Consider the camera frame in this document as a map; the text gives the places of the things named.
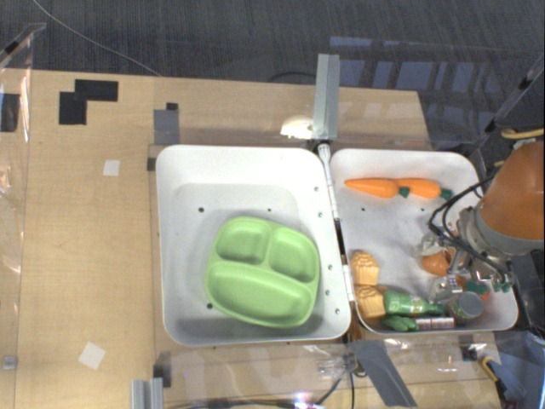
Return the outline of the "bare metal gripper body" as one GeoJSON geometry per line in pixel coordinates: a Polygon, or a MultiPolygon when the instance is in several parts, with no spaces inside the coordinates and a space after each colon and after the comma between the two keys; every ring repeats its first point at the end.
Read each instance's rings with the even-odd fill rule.
{"type": "Polygon", "coordinates": [[[494,289],[510,289],[513,244],[510,237],[490,228],[478,209],[464,209],[456,223],[458,236],[453,239],[456,253],[451,273],[469,274],[475,281],[491,282],[494,289]]]}

